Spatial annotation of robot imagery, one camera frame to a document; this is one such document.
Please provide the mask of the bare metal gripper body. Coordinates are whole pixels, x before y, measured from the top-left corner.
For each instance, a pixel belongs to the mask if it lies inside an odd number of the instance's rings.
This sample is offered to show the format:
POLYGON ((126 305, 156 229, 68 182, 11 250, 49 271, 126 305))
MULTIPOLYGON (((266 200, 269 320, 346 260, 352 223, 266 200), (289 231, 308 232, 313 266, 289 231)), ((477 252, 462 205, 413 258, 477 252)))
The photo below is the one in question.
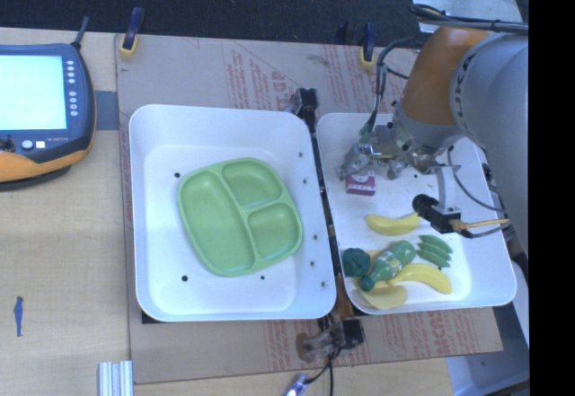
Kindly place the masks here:
POLYGON ((373 164, 383 166, 385 159, 403 159, 407 167, 420 173, 427 173, 438 165, 438 157, 443 147, 427 146, 416 140, 401 124, 385 123, 376 125, 369 132, 363 132, 360 144, 372 145, 373 164))

